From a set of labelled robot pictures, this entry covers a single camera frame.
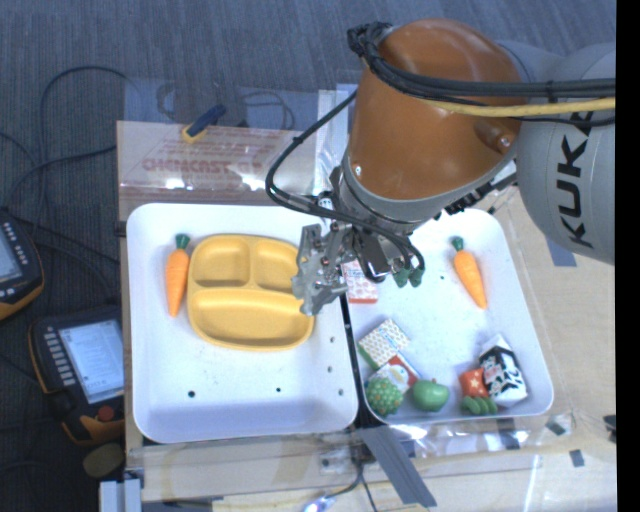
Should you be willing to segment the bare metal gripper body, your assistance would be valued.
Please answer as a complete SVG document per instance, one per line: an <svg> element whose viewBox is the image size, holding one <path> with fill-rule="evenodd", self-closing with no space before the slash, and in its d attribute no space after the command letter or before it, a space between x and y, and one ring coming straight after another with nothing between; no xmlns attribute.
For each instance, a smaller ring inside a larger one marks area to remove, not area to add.
<svg viewBox="0 0 640 512"><path fill-rule="evenodd" d="M353 241L354 229L350 223L305 226L297 255L298 274L336 274L342 264L356 259Z"/></svg>

